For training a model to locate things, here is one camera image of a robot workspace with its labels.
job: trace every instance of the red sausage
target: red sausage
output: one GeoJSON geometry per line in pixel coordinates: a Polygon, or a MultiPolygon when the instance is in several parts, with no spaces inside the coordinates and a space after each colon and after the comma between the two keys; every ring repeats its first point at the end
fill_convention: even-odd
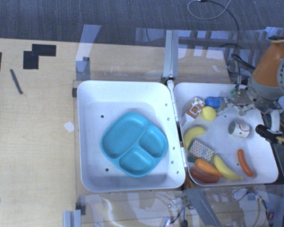
{"type": "Polygon", "coordinates": [[[245,174],[247,176],[253,176],[254,172],[248,166],[246,159],[245,159],[244,151],[242,149],[238,150],[238,160],[239,160],[240,166],[242,167],[242,170],[245,172],[245,174]]]}
{"type": "Polygon", "coordinates": [[[196,169],[190,169],[190,174],[193,178],[195,178],[195,179],[197,179],[201,182],[204,182],[204,183],[216,183],[216,182],[219,181],[218,176],[201,173],[196,169]]]}

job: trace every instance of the banana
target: banana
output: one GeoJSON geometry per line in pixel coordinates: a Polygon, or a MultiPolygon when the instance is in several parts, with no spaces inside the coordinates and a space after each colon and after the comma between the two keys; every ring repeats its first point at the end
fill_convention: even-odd
{"type": "Polygon", "coordinates": [[[218,155],[214,155],[213,164],[218,169],[218,171],[228,180],[241,180],[243,178],[242,176],[239,176],[235,172],[231,171],[218,155]]]}
{"type": "Polygon", "coordinates": [[[184,134],[184,139],[183,139],[185,150],[188,151],[188,147],[195,137],[197,137],[198,135],[204,134],[205,132],[206,132],[206,130],[203,127],[200,127],[200,126],[193,127],[191,129],[189,129],[184,134]]]}

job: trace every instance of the white can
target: white can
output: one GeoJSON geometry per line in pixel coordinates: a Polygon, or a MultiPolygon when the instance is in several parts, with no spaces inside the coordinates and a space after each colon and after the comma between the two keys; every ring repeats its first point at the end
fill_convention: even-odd
{"type": "Polygon", "coordinates": [[[250,126],[244,122],[232,121],[228,127],[228,133],[246,138],[250,133],[250,126]]]}

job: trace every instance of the gray carpet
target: gray carpet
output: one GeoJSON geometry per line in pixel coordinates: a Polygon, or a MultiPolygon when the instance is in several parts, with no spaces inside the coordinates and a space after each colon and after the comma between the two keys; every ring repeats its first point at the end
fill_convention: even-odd
{"type": "MultiPolygon", "coordinates": [[[[102,25],[99,43],[132,44],[136,27],[179,30],[236,30],[225,12],[198,20],[187,11],[190,0],[0,0],[0,38],[79,42],[84,24],[102,25]]],[[[226,5],[228,0],[214,0],[226,5]]],[[[201,17],[221,11],[194,3],[201,17]]],[[[240,30],[284,28],[284,0],[233,0],[228,10],[240,30]]]]}

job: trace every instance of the blue divided plate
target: blue divided plate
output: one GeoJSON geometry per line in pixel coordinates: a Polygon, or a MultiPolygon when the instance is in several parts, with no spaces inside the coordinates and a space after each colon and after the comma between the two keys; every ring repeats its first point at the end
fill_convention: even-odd
{"type": "Polygon", "coordinates": [[[117,119],[101,139],[103,154],[120,170],[133,177],[147,175],[168,149],[165,134],[138,113],[117,119]]]}

